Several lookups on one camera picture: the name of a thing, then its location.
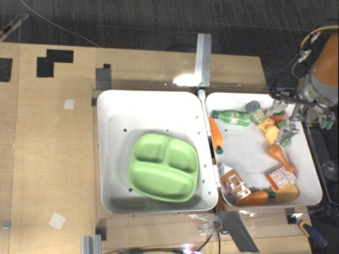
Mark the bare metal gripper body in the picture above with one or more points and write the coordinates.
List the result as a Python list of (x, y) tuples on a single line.
[(313, 114)]

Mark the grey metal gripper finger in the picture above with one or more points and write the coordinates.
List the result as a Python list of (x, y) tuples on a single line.
[(276, 107), (287, 134)]

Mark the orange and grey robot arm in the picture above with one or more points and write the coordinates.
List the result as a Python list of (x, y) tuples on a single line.
[(328, 59)]

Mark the red tomato with green leaves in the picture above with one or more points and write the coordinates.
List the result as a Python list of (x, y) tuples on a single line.
[(278, 116)]

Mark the yellow toy food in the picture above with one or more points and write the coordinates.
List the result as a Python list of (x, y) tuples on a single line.
[(270, 132)]

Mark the small can with grey lid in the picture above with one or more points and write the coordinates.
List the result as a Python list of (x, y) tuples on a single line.
[(256, 113)]

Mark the orange chicken drumstick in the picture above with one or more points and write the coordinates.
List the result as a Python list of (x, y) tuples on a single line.
[(276, 152)]

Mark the white plastic tray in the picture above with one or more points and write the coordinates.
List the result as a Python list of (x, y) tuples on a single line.
[(156, 110), (249, 152)]

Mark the green plastic bottle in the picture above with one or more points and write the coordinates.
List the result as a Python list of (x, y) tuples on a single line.
[(234, 118)]

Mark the orange patterned packet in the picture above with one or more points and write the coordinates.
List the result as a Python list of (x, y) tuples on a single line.
[(281, 178)]

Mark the tan toy bread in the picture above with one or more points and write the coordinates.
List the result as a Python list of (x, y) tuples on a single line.
[(288, 193)]

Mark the orange carrot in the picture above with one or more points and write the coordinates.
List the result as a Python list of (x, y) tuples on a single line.
[(215, 134), (254, 198)]

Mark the orange and white carton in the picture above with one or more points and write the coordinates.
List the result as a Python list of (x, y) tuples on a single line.
[(234, 185)]

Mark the green divided plate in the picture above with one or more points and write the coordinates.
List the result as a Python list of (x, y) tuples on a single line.
[(161, 179)]

